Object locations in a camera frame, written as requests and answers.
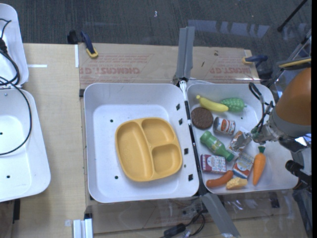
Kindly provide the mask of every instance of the toy sausage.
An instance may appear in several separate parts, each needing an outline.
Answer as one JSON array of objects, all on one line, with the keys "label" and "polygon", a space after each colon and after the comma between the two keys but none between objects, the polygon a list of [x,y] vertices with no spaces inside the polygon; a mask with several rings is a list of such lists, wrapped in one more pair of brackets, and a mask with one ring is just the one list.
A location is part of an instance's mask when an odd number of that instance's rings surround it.
[{"label": "toy sausage", "polygon": [[218,187],[218,186],[221,186],[221,185],[225,185],[232,177],[233,177],[233,171],[232,170],[228,170],[220,178],[207,180],[206,186],[208,188],[213,188],[213,187]]}]

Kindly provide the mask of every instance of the cardboard sheet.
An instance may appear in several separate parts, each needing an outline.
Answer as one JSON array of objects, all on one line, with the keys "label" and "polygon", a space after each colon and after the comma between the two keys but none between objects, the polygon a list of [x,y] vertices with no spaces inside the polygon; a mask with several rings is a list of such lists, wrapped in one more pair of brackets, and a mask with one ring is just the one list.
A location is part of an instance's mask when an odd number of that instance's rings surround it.
[{"label": "cardboard sheet", "polygon": [[[93,44],[92,59],[84,43],[78,45],[80,86],[93,83],[172,83],[178,47],[128,44]],[[193,48],[191,78],[213,83],[248,83],[259,80],[253,64],[243,64],[251,51],[238,48]]]}]

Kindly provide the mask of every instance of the toy can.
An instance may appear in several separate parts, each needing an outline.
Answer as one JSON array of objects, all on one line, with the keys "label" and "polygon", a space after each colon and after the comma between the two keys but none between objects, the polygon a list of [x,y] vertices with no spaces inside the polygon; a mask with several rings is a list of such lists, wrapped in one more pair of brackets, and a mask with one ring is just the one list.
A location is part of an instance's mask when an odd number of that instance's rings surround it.
[{"label": "toy can", "polygon": [[215,132],[233,135],[236,128],[236,122],[233,120],[227,120],[224,118],[216,117],[213,122],[213,130]]}]

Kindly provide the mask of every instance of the gray carpet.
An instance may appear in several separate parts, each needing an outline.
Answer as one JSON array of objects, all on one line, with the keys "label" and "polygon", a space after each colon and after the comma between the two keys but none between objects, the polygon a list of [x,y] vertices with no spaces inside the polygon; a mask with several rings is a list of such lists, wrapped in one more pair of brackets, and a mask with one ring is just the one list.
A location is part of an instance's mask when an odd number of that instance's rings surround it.
[{"label": "gray carpet", "polygon": [[96,43],[178,45],[179,28],[196,27],[195,46],[267,55],[260,73],[277,70],[312,26],[312,0],[0,0],[19,16],[25,43],[66,44],[74,29]]}]

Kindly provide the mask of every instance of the toy carrot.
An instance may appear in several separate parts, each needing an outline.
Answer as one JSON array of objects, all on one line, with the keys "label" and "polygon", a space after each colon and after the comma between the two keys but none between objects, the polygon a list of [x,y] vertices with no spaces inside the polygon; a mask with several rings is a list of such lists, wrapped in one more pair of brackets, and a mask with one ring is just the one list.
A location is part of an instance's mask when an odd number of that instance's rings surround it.
[{"label": "toy carrot", "polygon": [[265,163],[266,163],[266,157],[264,155],[264,146],[259,146],[259,153],[254,158],[253,163],[253,185],[257,185],[258,181],[263,173]]}]

